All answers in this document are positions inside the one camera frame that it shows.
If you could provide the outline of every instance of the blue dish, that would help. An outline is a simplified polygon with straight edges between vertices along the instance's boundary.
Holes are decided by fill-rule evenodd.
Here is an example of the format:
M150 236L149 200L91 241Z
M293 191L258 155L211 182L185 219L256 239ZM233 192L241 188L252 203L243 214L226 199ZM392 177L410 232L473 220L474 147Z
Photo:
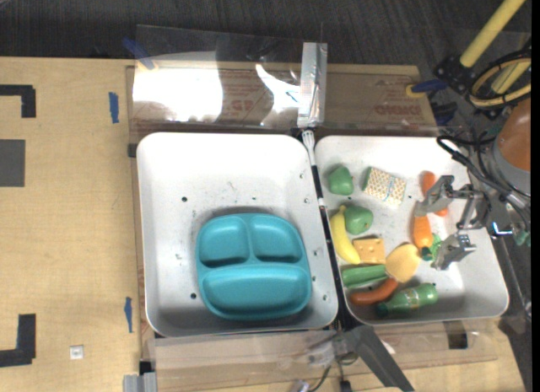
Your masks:
M207 308L227 320L274 320L299 313L311 274L298 230L270 214L213 218L197 236L197 279Z

